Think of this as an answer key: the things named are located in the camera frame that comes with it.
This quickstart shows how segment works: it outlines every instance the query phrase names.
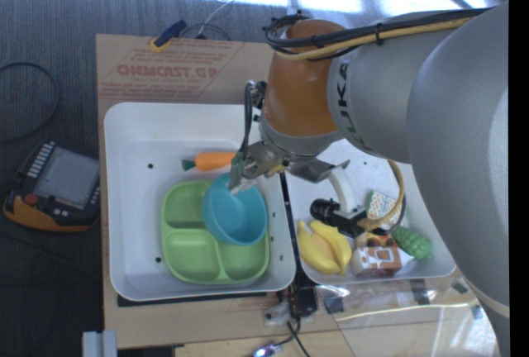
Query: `toy carrot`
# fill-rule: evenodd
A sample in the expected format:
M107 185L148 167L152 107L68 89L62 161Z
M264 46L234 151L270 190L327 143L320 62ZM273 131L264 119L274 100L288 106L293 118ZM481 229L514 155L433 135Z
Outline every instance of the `toy carrot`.
M196 167L202 171L220 169L229 165L235 154L235 151L204 151L199 153L194 161L182 160L182 168L190 170Z

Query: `gray floor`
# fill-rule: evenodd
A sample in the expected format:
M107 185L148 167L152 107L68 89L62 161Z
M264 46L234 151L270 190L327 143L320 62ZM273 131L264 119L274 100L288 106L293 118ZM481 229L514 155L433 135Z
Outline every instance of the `gray floor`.
M97 33L154 36L179 19L190 26L204 22L228 2L211 23L232 40L263 42L261 27L271 17L298 8L353 27L405 12L503 1L0 0L0 66L32 62L60 86L56 112L39 127L53 106L49 79L28 67L0 72L0 189L4 194L22 159L46 136L97 154ZM216 31L204 34L222 38ZM11 140L33 128L38 129ZM103 328L99 226L78 234L48 234L1 217L0 233L0 355L80 356L82 332ZM47 259L38 245L81 269Z

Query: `transparent plastic sheet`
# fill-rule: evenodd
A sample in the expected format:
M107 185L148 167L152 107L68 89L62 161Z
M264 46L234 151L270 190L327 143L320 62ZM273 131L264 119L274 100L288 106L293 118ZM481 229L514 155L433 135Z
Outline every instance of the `transparent plastic sheet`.
M317 286L355 357L499 357L493 328L459 276Z

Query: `banana bunch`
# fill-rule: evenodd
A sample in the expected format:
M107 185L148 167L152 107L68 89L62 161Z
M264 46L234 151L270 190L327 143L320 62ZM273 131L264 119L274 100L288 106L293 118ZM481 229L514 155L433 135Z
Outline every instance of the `banana bunch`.
M304 221L298 222L298 245L303 260L323 274L345 276L353 254L347 237L321 221L311 221L310 227L313 233Z

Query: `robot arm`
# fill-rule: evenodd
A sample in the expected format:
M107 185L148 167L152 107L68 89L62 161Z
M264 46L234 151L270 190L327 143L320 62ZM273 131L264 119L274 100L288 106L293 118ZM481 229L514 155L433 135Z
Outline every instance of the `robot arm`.
M311 182L317 156L346 138L412 166L437 230L510 355L508 2L345 30L289 17L272 60L261 141L231 168L230 190L281 170ZM281 26L273 20L269 33Z

